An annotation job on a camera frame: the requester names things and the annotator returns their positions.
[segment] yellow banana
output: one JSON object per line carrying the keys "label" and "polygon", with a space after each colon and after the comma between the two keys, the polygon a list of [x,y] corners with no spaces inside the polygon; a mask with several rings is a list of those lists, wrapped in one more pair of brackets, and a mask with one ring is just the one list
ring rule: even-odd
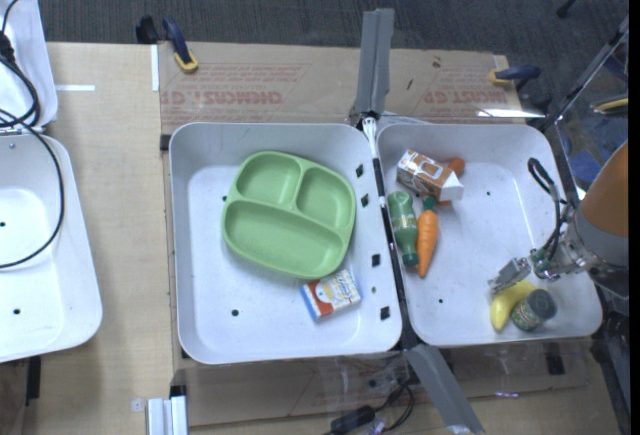
{"label": "yellow banana", "polygon": [[509,315],[520,301],[524,300],[531,291],[537,289],[528,280],[521,280],[513,286],[503,289],[491,301],[491,324],[498,332],[501,331],[509,320]]}

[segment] white plastic tray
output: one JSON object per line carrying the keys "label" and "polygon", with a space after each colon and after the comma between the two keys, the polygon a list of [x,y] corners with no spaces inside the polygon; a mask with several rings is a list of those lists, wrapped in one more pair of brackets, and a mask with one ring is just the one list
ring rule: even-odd
{"label": "white plastic tray", "polygon": [[[315,161],[351,182],[356,220],[339,269],[353,275],[359,304],[314,321],[299,291],[304,280],[244,261],[226,247],[224,197],[242,162],[263,150]],[[359,131],[342,124],[194,123],[174,133],[169,156],[178,334],[193,359],[227,364],[352,355],[397,343],[398,298],[371,153]]]}
{"label": "white plastic tray", "polygon": [[[0,0],[0,24],[7,4]],[[39,126],[55,118],[57,98],[38,0],[12,8],[6,33],[41,103]],[[0,107],[22,115],[31,99],[22,82],[0,66]],[[0,132],[0,264],[35,251],[51,236],[60,212],[58,176],[33,135]],[[65,192],[64,219],[51,245],[33,259],[0,269],[0,362],[84,343],[98,329],[102,303],[69,155],[44,137],[58,158]]]}
{"label": "white plastic tray", "polygon": [[[487,281],[510,259],[540,248],[555,225],[553,201],[527,169],[530,157],[538,159],[562,188],[542,133],[515,124],[390,125],[378,135],[387,194],[405,189],[396,181],[395,166],[408,148],[445,163],[455,156],[466,161],[463,199],[437,208],[440,232],[427,276],[403,267],[409,317],[422,340],[454,347],[587,336],[598,329],[602,310],[586,274],[553,284],[529,276],[558,304],[558,314],[538,329],[523,332],[509,322],[498,333],[490,323]],[[422,205],[414,198],[417,215]]]}

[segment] small box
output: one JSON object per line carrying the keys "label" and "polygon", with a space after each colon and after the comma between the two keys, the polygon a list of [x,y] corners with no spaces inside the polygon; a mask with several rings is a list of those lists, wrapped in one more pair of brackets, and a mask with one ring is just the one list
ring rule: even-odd
{"label": "small box", "polygon": [[360,302],[360,293],[347,270],[307,282],[300,290],[313,319],[323,318]]}
{"label": "small box", "polygon": [[433,195],[438,202],[460,200],[464,193],[453,170],[413,149],[398,162],[398,182],[421,195]]}

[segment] green plate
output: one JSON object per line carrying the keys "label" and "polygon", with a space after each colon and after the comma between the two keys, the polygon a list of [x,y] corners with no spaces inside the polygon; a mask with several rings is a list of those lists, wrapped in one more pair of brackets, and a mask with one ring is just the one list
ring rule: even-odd
{"label": "green plate", "polygon": [[333,273],[349,247],[356,214],[351,184],[312,161],[253,154],[236,174],[222,212],[233,252],[303,279]]}

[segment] table surface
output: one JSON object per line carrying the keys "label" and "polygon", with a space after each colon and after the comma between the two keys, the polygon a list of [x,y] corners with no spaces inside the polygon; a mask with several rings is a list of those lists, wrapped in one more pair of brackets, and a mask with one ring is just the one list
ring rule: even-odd
{"label": "table surface", "polygon": [[[166,398],[173,376],[161,116],[151,48],[49,43],[48,49],[56,85],[95,86],[58,91],[58,117],[48,134],[71,157],[104,317],[87,343],[42,356],[40,397],[26,409],[23,433],[143,434],[140,406]],[[593,359],[587,363],[584,387],[473,399],[471,405],[487,433],[615,433],[602,372]],[[450,433],[441,425],[434,407],[424,404],[403,428]],[[326,430],[326,418],[305,418],[192,432]]]}

